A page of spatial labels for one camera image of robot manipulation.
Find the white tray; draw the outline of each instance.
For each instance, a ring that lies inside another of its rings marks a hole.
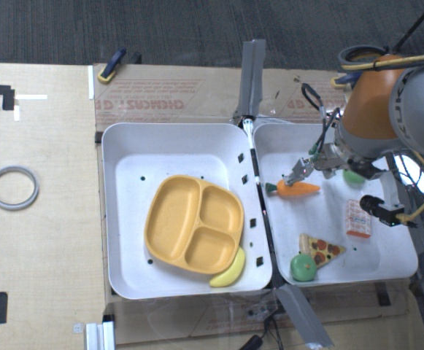
[[[226,123],[118,123],[106,129],[101,145],[109,281],[116,293],[128,299],[161,298],[246,292],[269,283],[269,248],[244,131]],[[143,232],[150,204],[160,183],[176,174],[220,185],[242,202],[240,245],[246,263],[235,284],[211,288],[210,275],[166,264],[148,252]]]
[[[288,175],[299,158],[307,158],[317,141],[321,125],[263,124],[254,132],[261,182],[276,184]],[[326,142],[333,138],[329,130]],[[387,168],[385,160],[375,166]],[[283,278],[303,286],[401,279],[417,270],[417,253],[409,230],[404,225],[388,227],[371,218],[371,237],[349,236],[345,229],[345,206],[348,200],[359,201],[364,195],[383,198],[379,180],[349,186],[342,172],[325,179],[314,171],[306,182],[321,187],[320,191],[300,198],[283,198],[265,194],[265,203],[274,240],[277,264]],[[300,233],[324,238],[347,248],[335,260],[319,269],[313,281],[301,283],[290,274],[291,258],[298,254]]]

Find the metal ring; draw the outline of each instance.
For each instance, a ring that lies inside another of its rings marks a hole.
[[[16,204],[5,203],[5,202],[0,200],[0,208],[2,208],[4,210],[25,209],[25,208],[29,207],[36,200],[36,197],[38,196],[39,185],[38,185],[38,181],[36,180],[36,176],[33,172],[31,172],[28,168],[26,168],[24,166],[7,166],[7,167],[3,167],[3,168],[0,169],[0,177],[3,176],[4,174],[9,173],[9,172],[20,172],[20,173],[28,176],[30,178],[30,180],[34,183],[34,191],[27,200],[25,200],[24,202],[21,202],[21,203],[16,203]]]

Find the toy pizza slice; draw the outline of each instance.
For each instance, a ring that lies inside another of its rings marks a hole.
[[[302,254],[310,255],[317,268],[320,268],[344,253],[346,249],[343,246],[330,244],[321,238],[314,238],[302,233],[299,236],[299,251]]]

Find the orange divided tray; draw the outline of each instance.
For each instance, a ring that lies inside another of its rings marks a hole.
[[[192,176],[164,180],[144,229],[160,260],[198,273],[219,273],[233,262],[244,222],[241,201],[229,190]]]

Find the wooden table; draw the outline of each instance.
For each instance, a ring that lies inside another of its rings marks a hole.
[[[156,69],[161,73],[161,66]],[[2,110],[0,98],[0,168],[27,166],[40,185],[37,200],[27,209],[0,209],[0,292],[9,298],[0,350],[84,349],[80,328],[101,322],[106,305],[88,67],[2,63],[0,85],[10,85],[22,97],[18,121],[14,112]],[[25,100],[29,95],[47,99]],[[30,192],[27,178],[19,174],[0,182],[3,200],[19,201]],[[410,292],[406,304],[402,315],[332,321],[325,328],[338,349],[424,349],[424,327]],[[281,333],[286,349],[307,349],[293,327]],[[165,349],[174,343],[176,349],[238,349],[251,335],[122,348]],[[271,336],[263,348],[277,348]]]

